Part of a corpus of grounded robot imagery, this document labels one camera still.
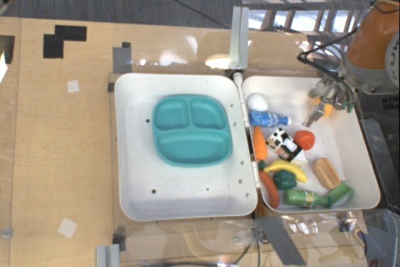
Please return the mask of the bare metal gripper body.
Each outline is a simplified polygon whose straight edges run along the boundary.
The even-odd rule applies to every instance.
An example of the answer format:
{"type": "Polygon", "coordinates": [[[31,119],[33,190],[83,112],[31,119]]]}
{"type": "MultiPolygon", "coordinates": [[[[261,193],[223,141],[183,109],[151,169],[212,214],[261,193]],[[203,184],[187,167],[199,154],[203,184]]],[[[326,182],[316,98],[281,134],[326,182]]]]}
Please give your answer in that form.
{"type": "Polygon", "coordinates": [[[325,104],[334,109],[353,109],[354,95],[352,89],[343,81],[338,81],[328,75],[323,76],[313,87],[308,96],[319,98],[325,104]]]}

